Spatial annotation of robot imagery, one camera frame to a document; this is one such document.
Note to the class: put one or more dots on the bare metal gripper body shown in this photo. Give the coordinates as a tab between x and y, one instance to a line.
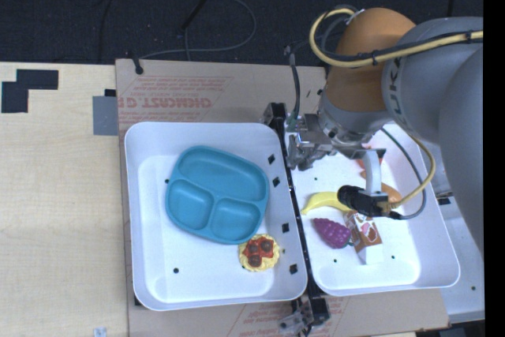
315	132

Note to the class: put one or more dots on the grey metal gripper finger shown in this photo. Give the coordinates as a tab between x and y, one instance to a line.
313	156
295	156

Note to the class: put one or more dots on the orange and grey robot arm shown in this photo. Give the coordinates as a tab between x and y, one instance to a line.
442	90

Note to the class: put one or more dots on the yellow banana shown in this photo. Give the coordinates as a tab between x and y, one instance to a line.
321	201

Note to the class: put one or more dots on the thin black rod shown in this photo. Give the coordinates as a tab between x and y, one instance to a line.
300	225

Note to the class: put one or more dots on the purple grapes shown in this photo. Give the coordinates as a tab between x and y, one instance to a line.
333	233

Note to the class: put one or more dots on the blue divided plate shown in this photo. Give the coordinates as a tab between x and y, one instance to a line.
215	189

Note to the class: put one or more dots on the orange sausage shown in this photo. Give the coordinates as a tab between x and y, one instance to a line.
392	193

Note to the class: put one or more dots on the brown and white carton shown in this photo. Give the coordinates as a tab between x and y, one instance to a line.
367	237

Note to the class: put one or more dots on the yellow spaghetti with meatballs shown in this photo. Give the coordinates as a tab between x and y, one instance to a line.
259	253

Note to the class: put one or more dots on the brown cardboard board red print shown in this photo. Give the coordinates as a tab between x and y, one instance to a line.
177	102

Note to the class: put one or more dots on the white plastic tray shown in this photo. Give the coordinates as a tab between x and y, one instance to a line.
205	272
402	256

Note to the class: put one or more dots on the black cylinder on white bracket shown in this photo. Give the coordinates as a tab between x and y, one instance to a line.
361	199

